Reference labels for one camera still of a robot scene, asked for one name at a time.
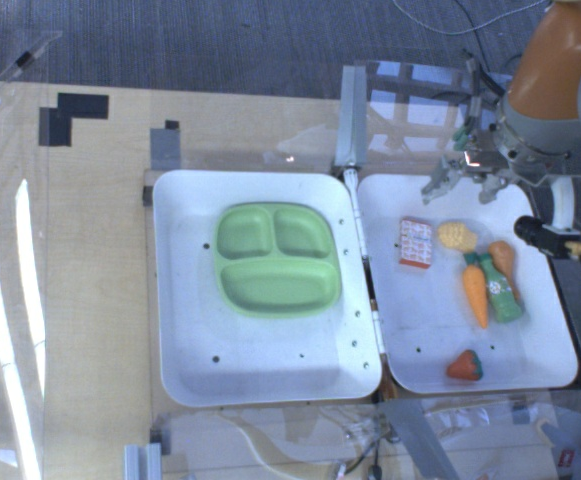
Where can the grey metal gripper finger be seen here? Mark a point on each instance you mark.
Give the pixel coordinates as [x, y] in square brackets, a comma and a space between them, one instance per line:
[442, 178]
[492, 188]

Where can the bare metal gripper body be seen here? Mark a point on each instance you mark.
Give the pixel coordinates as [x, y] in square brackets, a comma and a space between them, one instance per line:
[512, 160]

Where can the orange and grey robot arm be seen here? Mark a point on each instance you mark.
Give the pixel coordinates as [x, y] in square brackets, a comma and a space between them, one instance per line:
[550, 58]

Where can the yellow corn cob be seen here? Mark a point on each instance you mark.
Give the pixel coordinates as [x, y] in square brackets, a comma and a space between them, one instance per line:
[456, 237]

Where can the orange and white carton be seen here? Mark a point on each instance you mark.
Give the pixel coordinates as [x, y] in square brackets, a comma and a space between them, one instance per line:
[416, 243]

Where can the orange-brown chicken drumstick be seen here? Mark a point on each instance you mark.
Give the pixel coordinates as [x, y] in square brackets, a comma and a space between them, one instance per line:
[504, 258]

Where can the orange carrot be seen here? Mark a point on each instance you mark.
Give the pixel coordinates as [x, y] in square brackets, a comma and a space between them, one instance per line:
[476, 288]

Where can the green bottle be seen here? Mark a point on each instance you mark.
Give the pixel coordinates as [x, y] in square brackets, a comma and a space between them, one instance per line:
[502, 295]

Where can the white plastic tray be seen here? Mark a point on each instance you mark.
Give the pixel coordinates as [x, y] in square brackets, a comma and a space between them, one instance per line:
[270, 358]
[420, 318]

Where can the red strawberry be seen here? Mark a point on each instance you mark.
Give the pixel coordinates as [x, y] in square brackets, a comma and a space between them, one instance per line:
[464, 367]

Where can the green divided plate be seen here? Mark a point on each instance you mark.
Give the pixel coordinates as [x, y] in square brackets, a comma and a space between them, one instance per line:
[280, 283]

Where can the black cylinder on white bracket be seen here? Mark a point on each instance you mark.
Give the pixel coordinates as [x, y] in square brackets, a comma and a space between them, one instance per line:
[545, 233]

